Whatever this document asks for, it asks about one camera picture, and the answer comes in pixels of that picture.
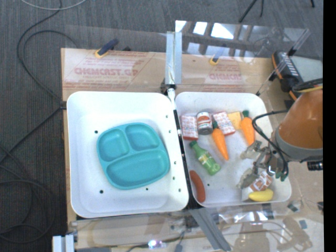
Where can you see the yellow banana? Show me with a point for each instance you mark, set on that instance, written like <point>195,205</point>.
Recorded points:
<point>261,195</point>

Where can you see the red sausage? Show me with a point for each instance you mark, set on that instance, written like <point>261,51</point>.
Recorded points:
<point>198,186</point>

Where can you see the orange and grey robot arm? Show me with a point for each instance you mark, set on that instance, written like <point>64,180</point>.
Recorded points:
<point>302,125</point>

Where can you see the green bottle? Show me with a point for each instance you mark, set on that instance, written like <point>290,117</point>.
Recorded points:
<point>206,160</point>

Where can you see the yellow cheese wedge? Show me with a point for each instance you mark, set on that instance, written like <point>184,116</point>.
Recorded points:
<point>235,119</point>

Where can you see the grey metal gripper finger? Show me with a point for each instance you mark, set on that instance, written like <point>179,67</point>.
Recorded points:
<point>252,149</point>
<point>248,178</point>

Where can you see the brown cardboard board red print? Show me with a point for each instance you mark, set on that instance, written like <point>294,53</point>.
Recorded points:
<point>110,69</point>

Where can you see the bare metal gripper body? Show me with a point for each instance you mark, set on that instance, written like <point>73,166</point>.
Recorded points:
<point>270,163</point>

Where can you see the small red and white can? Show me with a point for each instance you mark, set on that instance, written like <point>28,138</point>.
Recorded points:
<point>204,122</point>

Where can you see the orange carrot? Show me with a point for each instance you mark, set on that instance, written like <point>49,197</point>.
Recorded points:
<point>248,128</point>
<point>220,140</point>

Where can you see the blue divided plate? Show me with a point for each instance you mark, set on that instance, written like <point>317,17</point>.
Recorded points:
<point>131,156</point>

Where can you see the white plastic tray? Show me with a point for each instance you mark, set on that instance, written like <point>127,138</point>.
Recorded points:
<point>84,153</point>
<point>231,172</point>

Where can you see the red and white carton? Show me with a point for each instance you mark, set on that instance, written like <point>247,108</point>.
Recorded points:
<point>224,123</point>
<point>189,127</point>
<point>262,184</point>

